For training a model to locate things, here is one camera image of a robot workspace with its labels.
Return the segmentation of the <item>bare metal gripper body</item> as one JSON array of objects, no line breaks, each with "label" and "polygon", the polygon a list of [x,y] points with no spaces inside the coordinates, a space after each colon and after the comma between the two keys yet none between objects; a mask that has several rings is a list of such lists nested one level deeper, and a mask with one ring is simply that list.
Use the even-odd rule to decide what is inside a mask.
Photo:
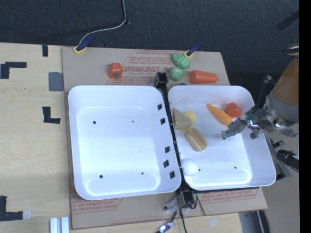
[{"label": "bare metal gripper body", "polygon": [[264,132],[276,131],[287,137],[298,137],[299,131],[294,130],[293,122],[281,117],[274,109],[251,108],[246,113],[246,125],[248,128],[261,127]]}]

